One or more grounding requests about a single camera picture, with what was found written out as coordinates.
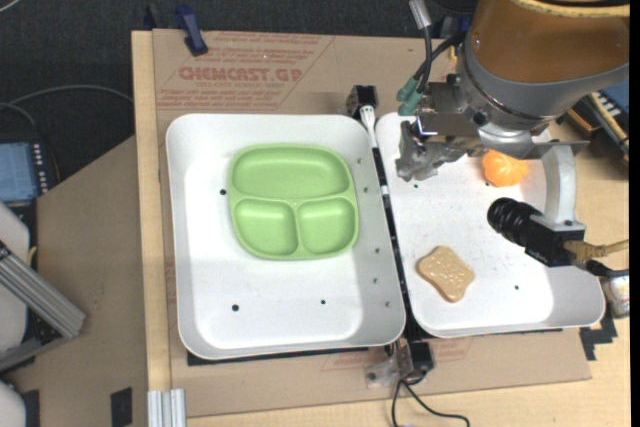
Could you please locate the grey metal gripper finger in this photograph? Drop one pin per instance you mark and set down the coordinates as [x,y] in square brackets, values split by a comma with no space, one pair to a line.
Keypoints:
[442,161]
[410,160]

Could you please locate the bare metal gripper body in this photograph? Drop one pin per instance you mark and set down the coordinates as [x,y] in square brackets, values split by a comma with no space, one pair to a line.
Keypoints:
[450,115]

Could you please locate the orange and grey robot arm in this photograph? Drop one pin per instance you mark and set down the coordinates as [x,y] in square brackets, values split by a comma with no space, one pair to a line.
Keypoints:
[545,15]

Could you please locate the orange tangerine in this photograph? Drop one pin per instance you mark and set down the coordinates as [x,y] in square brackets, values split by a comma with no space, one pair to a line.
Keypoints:
[504,170]

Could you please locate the thin black and white rod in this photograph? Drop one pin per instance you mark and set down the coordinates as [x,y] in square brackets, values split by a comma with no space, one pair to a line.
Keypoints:
[392,235]

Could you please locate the tan toast slice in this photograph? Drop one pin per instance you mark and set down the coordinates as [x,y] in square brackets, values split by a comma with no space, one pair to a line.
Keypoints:
[446,274]

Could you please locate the white plastic tray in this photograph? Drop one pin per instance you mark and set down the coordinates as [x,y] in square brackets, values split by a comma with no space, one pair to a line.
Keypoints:
[280,295]
[495,265]

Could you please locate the green divided plate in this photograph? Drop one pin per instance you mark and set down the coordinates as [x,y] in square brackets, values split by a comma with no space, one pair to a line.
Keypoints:
[290,200]

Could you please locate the brown cardboard board red print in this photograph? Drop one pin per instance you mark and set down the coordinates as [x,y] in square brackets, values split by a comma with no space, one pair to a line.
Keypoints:
[490,365]

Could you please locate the small white printed can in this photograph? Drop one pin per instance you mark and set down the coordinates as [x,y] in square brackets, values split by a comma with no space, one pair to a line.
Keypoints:
[619,295]

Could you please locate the black cylinder on white bracket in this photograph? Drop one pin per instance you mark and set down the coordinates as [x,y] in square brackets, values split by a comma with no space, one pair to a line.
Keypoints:
[525,227]

